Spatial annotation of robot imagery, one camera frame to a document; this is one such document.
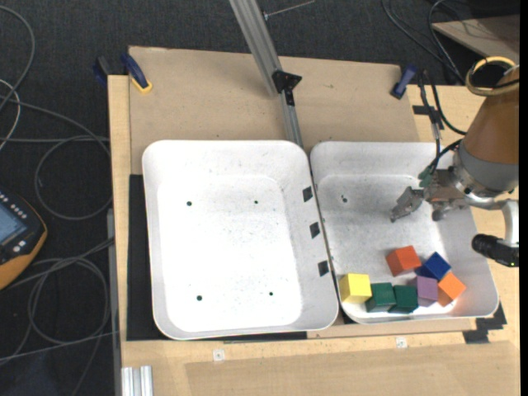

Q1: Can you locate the white plastic tray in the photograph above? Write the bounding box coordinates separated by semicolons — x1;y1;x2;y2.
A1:
309;139;501;326
141;139;341;342

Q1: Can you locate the black cylinder on white bracket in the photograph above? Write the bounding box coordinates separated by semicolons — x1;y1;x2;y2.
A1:
470;198;520;269

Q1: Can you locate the purple cube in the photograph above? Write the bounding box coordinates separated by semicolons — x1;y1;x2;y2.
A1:
412;275;440;309

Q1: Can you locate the green cube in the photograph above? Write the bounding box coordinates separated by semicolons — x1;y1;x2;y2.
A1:
364;281;398;314
389;284;419;315

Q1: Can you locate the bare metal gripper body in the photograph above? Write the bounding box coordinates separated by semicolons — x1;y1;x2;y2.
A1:
422;157;519;215

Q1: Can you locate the yellow cube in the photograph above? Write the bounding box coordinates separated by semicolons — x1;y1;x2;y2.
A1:
338;272;374;305

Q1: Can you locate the brown cardboard board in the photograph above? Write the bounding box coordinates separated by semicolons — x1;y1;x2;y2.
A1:
126;45;476;340

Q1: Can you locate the blue cube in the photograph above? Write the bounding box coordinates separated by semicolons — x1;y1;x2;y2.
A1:
413;251;452;282

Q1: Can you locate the orange cube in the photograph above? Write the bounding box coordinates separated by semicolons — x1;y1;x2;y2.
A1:
436;271;468;308
384;244;423;278

